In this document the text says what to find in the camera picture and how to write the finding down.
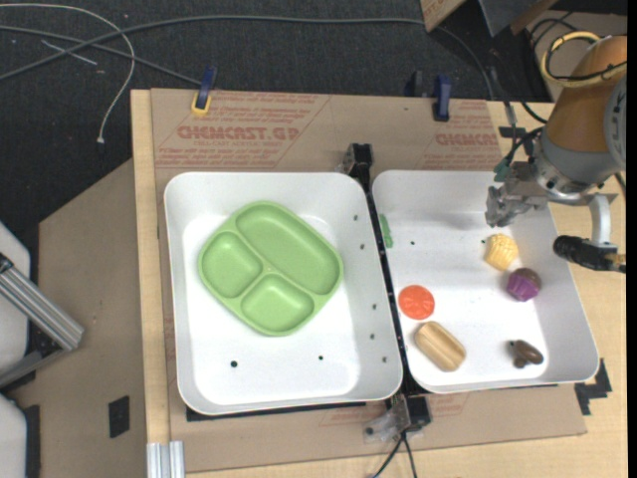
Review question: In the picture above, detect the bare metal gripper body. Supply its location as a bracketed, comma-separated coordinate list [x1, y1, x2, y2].
[499, 160, 604, 212]

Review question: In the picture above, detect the yellow cupcake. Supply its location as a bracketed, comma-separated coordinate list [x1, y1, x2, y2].
[484, 232, 521, 273]

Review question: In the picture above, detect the purple cupcake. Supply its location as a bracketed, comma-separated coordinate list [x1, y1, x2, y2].
[506, 267, 542, 304]

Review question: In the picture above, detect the white plastic tray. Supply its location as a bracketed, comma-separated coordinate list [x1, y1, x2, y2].
[370, 168, 601, 395]
[163, 170, 404, 416]

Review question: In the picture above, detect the orange slice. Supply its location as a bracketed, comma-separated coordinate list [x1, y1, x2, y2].
[397, 284, 437, 322]

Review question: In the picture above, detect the brown toy lump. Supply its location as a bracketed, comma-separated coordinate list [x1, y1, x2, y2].
[508, 339, 545, 370]

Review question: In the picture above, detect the tan hot dog bun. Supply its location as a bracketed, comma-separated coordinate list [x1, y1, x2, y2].
[413, 320, 468, 373]

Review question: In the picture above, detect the brown cardboard board, red print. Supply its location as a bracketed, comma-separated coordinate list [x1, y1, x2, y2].
[148, 87, 589, 473]

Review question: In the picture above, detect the green divided plate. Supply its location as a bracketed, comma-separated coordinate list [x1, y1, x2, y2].
[197, 200, 345, 339]

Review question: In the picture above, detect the black cylinder on white bracket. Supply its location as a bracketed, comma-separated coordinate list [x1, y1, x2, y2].
[552, 193, 622, 274]

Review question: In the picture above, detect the black block with thin wires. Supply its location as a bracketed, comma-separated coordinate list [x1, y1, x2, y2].
[341, 141, 375, 178]
[383, 394, 432, 433]

